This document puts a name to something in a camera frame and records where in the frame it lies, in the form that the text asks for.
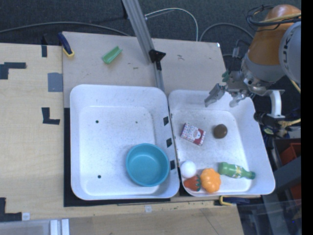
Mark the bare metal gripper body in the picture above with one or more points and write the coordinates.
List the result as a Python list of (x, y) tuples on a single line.
[(240, 82)]

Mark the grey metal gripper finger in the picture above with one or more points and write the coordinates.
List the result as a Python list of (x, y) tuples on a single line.
[(214, 95), (236, 100)]

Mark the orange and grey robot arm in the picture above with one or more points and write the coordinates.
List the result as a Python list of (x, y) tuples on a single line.
[(269, 45)]

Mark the brown round biscuit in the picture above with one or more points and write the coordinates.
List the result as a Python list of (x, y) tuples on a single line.
[(220, 131)]

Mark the red and white carton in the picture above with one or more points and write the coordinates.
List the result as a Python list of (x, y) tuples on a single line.
[(193, 133)]

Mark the white plastic tray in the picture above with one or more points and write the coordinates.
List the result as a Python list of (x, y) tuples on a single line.
[(110, 143), (220, 150)]

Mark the green bottle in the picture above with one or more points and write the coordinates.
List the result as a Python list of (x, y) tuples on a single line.
[(232, 170)]

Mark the white ball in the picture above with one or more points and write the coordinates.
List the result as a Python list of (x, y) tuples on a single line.
[(188, 168)]

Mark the orange pumpkin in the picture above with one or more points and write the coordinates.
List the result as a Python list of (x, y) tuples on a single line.
[(210, 180)]

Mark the red strawberry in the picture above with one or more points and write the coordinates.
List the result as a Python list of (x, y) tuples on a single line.
[(192, 183)]

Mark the blue bowl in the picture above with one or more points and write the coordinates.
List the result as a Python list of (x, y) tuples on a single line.
[(147, 165)]

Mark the green curved piece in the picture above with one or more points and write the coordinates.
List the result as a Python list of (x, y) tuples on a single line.
[(111, 54)]

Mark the pale wood board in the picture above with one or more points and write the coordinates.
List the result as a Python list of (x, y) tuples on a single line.
[(102, 72)]

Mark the black cylinder on white bracket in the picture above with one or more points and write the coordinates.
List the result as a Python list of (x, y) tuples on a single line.
[(275, 106)]

